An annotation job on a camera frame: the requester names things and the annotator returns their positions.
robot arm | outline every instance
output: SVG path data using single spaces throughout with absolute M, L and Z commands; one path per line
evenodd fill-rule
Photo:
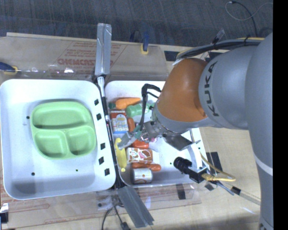
M 170 73 L 152 120 L 140 131 L 145 140 L 164 137 L 183 150 L 191 142 L 181 134 L 192 128 L 249 130 L 261 186 L 260 227 L 267 230 L 274 228 L 272 53 L 270 34 L 257 45 L 245 44 L 209 63 L 183 59 Z

white basin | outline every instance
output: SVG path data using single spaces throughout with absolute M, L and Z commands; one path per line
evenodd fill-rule
M 105 87 L 105 94 L 107 97 L 107 102 L 114 102 L 118 98 L 127 98 L 127 97 L 141 97 L 141 89 L 144 84 L 150 83 L 160 89 L 164 86 L 164 81 L 112 81 L 108 83 Z M 154 90 L 149 90 L 151 93 L 159 96 L 159 92 Z M 154 103 L 157 101 L 157 98 L 148 95 L 148 102 Z M 150 120 L 150 113 L 145 115 L 145 122 Z M 135 116 L 135 122 L 139 122 L 141 115 Z M 200 152 L 205 158 L 206 152 L 204 144 L 202 141 L 202 136 L 198 128 L 192 129 L 193 138 L 197 141 L 197 146 L 200 149 Z M 185 138 L 191 140 L 191 135 L 189 132 L 182 134 Z M 117 137 L 122 137 L 122 135 L 113 135 L 114 139 Z M 120 170 L 120 177 L 125 182 L 125 184 L 133 187 L 146 187 L 146 186 L 164 186 L 164 185 L 173 185 L 173 184 L 187 184 L 192 183 L 193 181 L 189 178 L 189 175 L 182 174 L 178 169 L 173 165 L 174 160 L 177 157 L 183 157 L 191 160 L 189 152 L 185 149 L 183 151 L 178 151 L 169 144 L 167 144 L 163 138 L 158 138 L 156 143 L 150 143 L 149 148 L 158 152 L 159 154 L 159 163 L 162 167 L 161 171 L 153 172 L 153 180 L 149 184 L 136 184 L 133 185 L 131 181 L 131 166 L 127 164 L 125 171 Z
M 37 105 L 53 101 L 76 101 L 88 108 L 97 137 L 91 153 L 64 160 L 50 160 L 38 153 L 30 114 Z M 101 191 L 113 186 L 114 163 L 100 92 L 93 83 L 7 80 L 0 86 L 0 126 L 3 183 L 11 197 L 33 199 Z

food package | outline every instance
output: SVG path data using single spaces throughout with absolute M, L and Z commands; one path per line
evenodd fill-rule
M 126 150 L 127 163 L 159 163 L 159 154 L 150 149 L 127 148 Z
M 112 131 L 114 134 L 125 133 L 126 131 L 128 131 L 128 123 L 125 111 L 111 110 L 110 119 Z

small can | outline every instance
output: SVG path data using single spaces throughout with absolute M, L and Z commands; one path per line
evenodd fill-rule
M 148 168 L 132 169 L 131 182 L 133 184 L 151 183 L 153 180 L 153 172 Z

green plate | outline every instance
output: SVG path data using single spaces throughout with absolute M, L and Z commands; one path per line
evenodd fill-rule
M 31 129 L 38 152 L 47 159 L 75 158 L 96 147 L 91 113 L 78 102 L 38 105 L 31 113 Z

